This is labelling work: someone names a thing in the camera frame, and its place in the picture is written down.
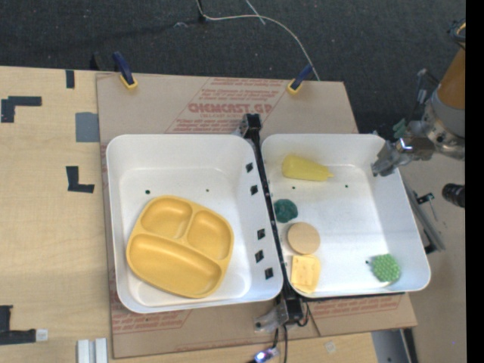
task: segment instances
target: gray floor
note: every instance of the gray floor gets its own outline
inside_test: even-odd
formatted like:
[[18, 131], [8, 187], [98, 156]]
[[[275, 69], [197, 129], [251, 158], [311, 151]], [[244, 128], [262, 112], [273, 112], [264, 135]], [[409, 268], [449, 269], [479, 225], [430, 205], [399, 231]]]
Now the gray floor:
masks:
[[[201, 0], [211, 17], [253, 14], [247, 1], [297, 36], [321, 80], [345, 83], [360, 132], [385, 138], [414, 105], [417, 72], [442, 78], [458, 50], [448, 29], [466, 16], [466, 0]], [[0, 0], [0, 65], [112, 70], [120, 51], [139, 73], [291, 79], [307, 64], [270, 21], [198, 17], [195, 0]], [[407, 171], [426, 193], [440, 171], [419, 165]], [[461, 166], [443, 165], [453, 175], [435, 195], [464, 181]], [[457, 226], [437, 223], [448, 249], [429, 256], [432, 282], [412, 295], [420, 363], [466, 361], [464, 217], [440, 203]]]

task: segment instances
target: cardboard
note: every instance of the cardboard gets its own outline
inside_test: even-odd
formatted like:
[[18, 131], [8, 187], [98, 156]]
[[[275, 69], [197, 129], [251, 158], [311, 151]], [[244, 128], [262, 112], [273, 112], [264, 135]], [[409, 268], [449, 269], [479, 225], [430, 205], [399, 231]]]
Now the cardboard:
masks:
[[[357, 133], [344, 85], [304, 82], [292, 95], [285, 80], [146, 74], [136, 78], [134, 90], [126, 89], [117, 73], [97, 78], [114, 357], [271, 343], [273, 335], [255, 332], [253, 319], [269, 312], [272, 301], [150, 315], [123, 307], [114, 282], [106, 146], [123, 134], [232, 133], [245, 113], [260, 114], [262, 140], [274, 133]], [[329, 299], [308, 307], [308, 324], [289, 329], [290, 339], [416, 325], [407, 294]]]

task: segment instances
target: wooden surface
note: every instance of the wooden surface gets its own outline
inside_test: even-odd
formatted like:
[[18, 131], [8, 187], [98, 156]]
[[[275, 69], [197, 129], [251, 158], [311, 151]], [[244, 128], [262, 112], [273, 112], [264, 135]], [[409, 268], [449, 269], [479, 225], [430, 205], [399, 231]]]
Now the wooden surface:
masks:
[[[14, 306], [12, 330], [48, 329], [46, 342], [0, 346], [0, 361], [76, 361], [83, 339], [105, 337], [110, 350], [100, 147], [75, 133], [76, 113], [97, 113], [95, 73], [76, 71], [74, 89], [64, 70], [0, 67], [0, 79], [0, 98], [42, 96], [41, 107], [17, 107], [14, 123], [0, 123], [0, 305]], [[94, 193], [68, 192], [66, 166]], [[246, 362], [262, 347], [122, 361]], [[288, 361], [377, 360], [371, 335], [355, 334], [292, 341]]]

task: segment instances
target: white tray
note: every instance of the white tray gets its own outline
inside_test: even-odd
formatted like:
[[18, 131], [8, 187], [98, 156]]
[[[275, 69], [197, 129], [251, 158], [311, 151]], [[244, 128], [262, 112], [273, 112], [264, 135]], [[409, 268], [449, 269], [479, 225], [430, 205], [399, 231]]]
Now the white tray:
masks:
[[[281, 291], [278, 253], [247, 141], [234, 135], [122, 135], [107, 146], [107, 174], [116, 287], [128, 309], [148, 313], [249, 303]], [[162, 195], [192, 200], [231, 224], [231, 261], [221, 286], [208, 297], [163, 292], [137, 278], [127, 264], [126, 245], [138, 215], [149, 200]]]
[[[317, 299], [421, 290], [430, 280], [427, 256], [399, 171], [374, 177], [371, 163], [384, 140], [376, 135], [271, 135], [262, 144], [262, 156], [272, 203], [292, 200], [299, 215], [277, 223], [287, 273], [292, 256], [287, 230], [308, 222], [321, 235], [315, 255], [321, 277]], [[298, 154], [328, 166], [327, 181], [293, 180], [282, 176], [287, 154]], [[393, 284], [379, 282], [367, 264], [372, 256], [391, 253], [402, 274]]]

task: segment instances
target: brown round cookie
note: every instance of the brown round cookie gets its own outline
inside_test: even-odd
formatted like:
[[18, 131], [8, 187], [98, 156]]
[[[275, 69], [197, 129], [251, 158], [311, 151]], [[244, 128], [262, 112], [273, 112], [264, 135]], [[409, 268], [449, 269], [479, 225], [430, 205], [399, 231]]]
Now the brown round cookie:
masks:
[[289, 245], [300, 254], [313, 254], [321, 243], [318, 230], [309, 223], [297, 222], [287, 232]]

